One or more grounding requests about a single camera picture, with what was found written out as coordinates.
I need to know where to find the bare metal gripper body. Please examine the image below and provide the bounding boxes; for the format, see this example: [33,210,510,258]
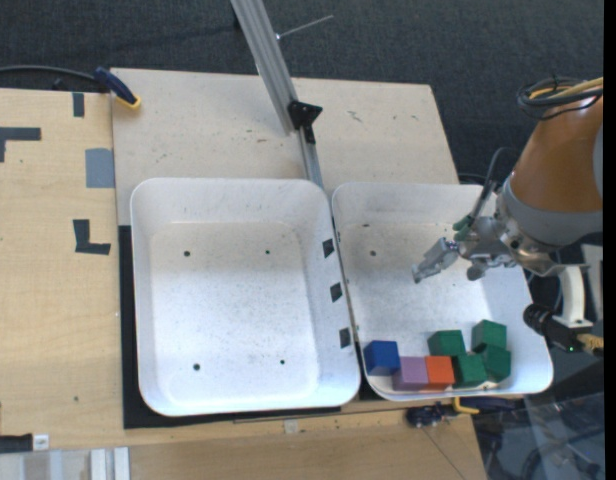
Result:
[456,202,565,276]

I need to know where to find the white plastic tray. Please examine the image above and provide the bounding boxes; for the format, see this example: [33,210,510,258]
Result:
[129,177,362,418]
[330,182,556,403]

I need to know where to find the green cube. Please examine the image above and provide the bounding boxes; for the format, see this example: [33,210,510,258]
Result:
[426,329,468,359]
[470,318,509,354]
[452,352,490,389]
[479,343,513,384]

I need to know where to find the orange cube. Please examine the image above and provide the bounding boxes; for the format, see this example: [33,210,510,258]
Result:
[423,354,457,390]

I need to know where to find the blue cube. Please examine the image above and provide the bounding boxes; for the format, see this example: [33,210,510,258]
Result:
[362,339,402,377]

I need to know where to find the purple cube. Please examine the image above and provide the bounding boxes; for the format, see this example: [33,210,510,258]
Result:
[391,355,431,392]

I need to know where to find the pale flat board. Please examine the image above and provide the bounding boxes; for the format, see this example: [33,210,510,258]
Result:
[109,67,490,435]

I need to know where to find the black cylinder on white bracket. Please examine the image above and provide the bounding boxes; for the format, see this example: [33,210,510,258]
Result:
[522,262,597,355]

